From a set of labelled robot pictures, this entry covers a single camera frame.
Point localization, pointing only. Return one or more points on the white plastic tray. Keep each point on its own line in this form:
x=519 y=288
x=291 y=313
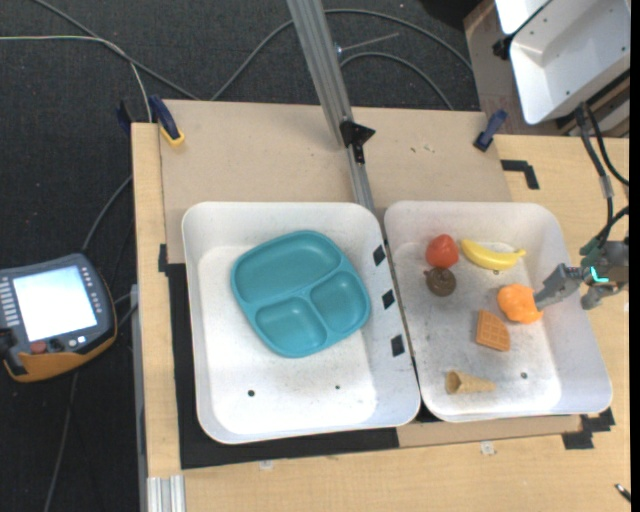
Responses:
x=300 y=390
x=550 y=360

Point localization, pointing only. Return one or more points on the brown cardboard board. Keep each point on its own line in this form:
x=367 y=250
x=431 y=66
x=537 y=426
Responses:
x=260 y=160

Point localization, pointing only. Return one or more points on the tan ice cream cone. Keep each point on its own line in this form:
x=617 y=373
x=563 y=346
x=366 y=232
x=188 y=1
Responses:
x=465 y=383

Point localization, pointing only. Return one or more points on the teal divided plate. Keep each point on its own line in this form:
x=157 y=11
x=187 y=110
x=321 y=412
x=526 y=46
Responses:
x=295 y=290

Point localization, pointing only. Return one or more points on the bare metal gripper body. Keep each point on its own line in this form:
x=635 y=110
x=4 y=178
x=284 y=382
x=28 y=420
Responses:
x=614 y=267

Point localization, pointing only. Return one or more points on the tan toy waffle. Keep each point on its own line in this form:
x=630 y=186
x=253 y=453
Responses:
x=492 y=331

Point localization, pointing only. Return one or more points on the yellow banana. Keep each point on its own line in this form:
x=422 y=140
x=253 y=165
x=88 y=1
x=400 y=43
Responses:
x=490 y=256

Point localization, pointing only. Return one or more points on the orange toy food lump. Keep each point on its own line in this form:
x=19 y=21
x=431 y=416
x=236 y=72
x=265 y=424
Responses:
x=517 y=302

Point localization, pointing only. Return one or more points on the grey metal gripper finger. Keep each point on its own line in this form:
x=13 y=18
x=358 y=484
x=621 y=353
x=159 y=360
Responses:
x=557 y=287
x=596 y=295

